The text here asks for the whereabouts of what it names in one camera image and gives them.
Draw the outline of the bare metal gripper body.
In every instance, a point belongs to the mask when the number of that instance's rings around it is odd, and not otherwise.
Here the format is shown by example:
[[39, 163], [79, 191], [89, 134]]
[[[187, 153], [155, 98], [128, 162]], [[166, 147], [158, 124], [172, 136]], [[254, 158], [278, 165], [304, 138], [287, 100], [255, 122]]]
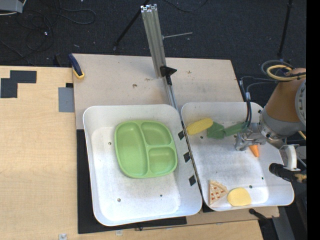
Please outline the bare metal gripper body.
[[262, 145], [269, 143], [277, 149], [281, 148], [287, 143], [287, 138], [276, 135], [274, 132], [269, 131], [268, 128], [262, 128], [259, 123], [250, 123], [249, 126], [245, 126], [239, 134], [244, 135], [248, 141], [248, 147], [252, 140], [262, 140]]

